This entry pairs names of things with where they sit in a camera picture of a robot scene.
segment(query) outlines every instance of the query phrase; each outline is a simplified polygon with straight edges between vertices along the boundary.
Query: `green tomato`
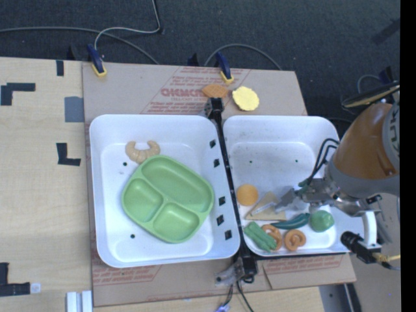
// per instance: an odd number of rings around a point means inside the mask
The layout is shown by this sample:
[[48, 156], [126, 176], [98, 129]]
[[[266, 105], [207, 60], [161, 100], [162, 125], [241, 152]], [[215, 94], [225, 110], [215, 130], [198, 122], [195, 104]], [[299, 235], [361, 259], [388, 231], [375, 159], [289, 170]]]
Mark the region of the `green tomato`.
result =
[[309, 225], [313, 231], [324, 232], [335, 224], [333, 216], [324, 210], [316, 211], [309, 217]]

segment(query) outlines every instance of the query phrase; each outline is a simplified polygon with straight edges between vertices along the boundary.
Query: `green divided tray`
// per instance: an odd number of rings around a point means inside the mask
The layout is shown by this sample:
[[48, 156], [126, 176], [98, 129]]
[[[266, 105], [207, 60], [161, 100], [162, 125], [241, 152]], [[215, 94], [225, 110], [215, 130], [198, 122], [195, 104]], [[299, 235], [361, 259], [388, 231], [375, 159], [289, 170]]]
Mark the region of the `green divided tray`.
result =
[[172, 243], [190, 239], [214, 204], [212, 186], [165, 155], [144, 161], [122, 193], [125, 213], [156, 237]]

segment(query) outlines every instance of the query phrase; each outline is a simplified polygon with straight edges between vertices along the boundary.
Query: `wooden table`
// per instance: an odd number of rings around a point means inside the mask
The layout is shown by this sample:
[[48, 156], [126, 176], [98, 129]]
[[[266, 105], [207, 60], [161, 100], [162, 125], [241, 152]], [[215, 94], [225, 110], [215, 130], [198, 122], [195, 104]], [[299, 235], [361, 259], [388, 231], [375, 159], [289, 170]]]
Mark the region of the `wooden table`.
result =
[[[0, 106], [0, 262], [9, 283], [40, 283], [41, 292], [0, 297], [1, 311], [65, 311], [68, 292], [92, 290], [83, 122], [66, 123], [64, 98], [83, 96], [81, 62], [0, 58], [0, 85], [35, 83]], [[80, 166], [58, 165], [57, 143]], [[246, 294], [254, 311], [323, 312], [318, 287]], [[223, 296], [94, 311], [215, 311]], [[247, 311], [239, 294], [232, 311]]]

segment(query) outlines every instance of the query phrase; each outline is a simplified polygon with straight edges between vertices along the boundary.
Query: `cardboard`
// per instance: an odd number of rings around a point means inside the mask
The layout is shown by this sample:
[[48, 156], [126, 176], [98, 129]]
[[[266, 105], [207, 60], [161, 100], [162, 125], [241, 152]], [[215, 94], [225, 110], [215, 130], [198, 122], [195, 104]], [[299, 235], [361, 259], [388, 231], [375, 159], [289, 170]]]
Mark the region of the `cardboard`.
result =
[[[102, 114], [201, 114], [207, 98], [202, 88], [211, 83], [226, 86], [223, 119], [236, 114], [307, 115], [296, 74], [292, 71], [231, 69], [234, 82], [226, 85], [217, 68], [105, 64], [99, 78], [91, 64], [83, 64], [86, 167], [90, 208], [92, 286], [94, 306], [111, 306], [226, 294], [215, 285], [215, 274], [231, 259], [116, 269], [103, 263], [95, 246], [94, 202], [88, 130]], [[244, 85], [260, 99], [258, 108], [242, 112], [231, 90]], [[259, 273], [245, 291], [269, 291], [355, 281], [348, 254], [290, 257], [258, 261]]]

